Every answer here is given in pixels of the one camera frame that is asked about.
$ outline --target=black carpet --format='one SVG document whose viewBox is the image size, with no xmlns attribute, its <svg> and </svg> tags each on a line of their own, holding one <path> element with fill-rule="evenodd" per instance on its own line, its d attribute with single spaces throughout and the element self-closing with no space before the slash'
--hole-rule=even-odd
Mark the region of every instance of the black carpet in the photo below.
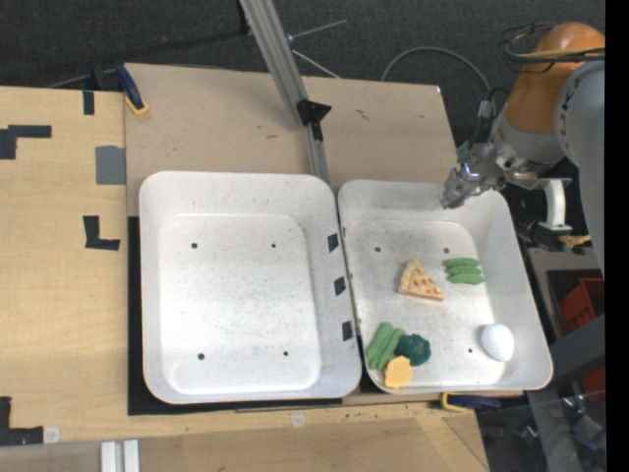
<svg viewBox="0 0 629 472">
<path fill-rule="evenodd" d="M 378 80 L 412 47 L 463 56 L 493 87 L 515 74 L 497 42 L 511 27 L 581 21 L 605 32 L 605 0 L 274 0 L 294 48 L 339 77 Z M 94 66 L 123 62 L 203 64 L 264 71 L 253 38 L 239 34 L 235 0 L 0 0 L 0 85 L 46 87 Z M 302 74 L 325 74 L 302 59 Z M 439 85 L 455 141 L 473 132 L 486 87 L 462 61 L 421 52 L 388 80 Z"/>
</svg>

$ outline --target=metal pole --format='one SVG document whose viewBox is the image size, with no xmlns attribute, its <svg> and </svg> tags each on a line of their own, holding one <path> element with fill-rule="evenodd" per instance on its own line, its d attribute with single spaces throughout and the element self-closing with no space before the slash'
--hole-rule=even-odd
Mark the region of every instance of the metal pole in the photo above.
<svg viewBox="0 0 629 472">
<path fill-rule="evenodd" d="M 266 62 L 266 67 L 284 104 L 296 122 L 307 126 L 304 131 L 312 174 L 329 183 L 327 163 L 320 130 L 305 120 L 298 110 L 298 103 L 308 100 L 306 88 L 288 43 L 288 38 L 279 21 L 272 0 L 240 0 L 257 45 Z"/>
</svg>

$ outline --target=white egg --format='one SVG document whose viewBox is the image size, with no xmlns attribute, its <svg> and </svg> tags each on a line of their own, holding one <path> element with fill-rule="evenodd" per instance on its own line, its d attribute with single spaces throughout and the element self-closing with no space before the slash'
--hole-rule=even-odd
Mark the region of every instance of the white egg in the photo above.
<svg viewBox="0 0 629 472">
<path fill-rule="evenodd" d="M 487 325 L 481 333 L 481 344 L 485 351 L 499 362 L 508 362 L 513 357 L 515 339 L 507 325 Z"/>
</svg>

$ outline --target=red box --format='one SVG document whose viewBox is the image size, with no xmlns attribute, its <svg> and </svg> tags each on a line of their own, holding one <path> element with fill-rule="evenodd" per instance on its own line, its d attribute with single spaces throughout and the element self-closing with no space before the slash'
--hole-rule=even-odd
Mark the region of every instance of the red box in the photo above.
<svg viewBox="0 0 629 472">
<path fill-rule="evenodd" d="M 566 327 L 572 332 L 591 322 L 604 311 L 605 285 L 603 278 L 579 278 L 579 285 L 559 300 L 559 311 Z M 605 390 L 605 367 L 583 377 L 586 393 Z"/>
</svg>

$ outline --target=metal stand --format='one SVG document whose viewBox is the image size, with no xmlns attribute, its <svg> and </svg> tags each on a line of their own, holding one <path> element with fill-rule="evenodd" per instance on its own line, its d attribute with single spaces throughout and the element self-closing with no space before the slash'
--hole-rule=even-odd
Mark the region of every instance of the metal stand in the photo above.
<svg viewBox="0 0 629 472">
<path fill-rule="evenodd" d="M 100 444 L 101 472 L 140 472 L 138 440 L 102 442 Z"/>
<path fill-rule="evenodd" d="M 236 9 L 238 10 L 238 19 L 240 21 L 240 33 L 243 35 L 250 34 L 252 29 L 249 27 L 249 23 L 247 23 L 245 9 L 243 9 L 243 4 L 240 3 L 240 0 L 236 0 Z"/>
<path fill-rule="evenodd" d="M 295 121 L 308 129 L 305 132 L 311 172 L 329 183 L 323 149 L 321 118 L 331 107 L 308 100 L 288 38 L 282 28 L 272 0 L 238 0 L 286 107 Z"/>
</svg>

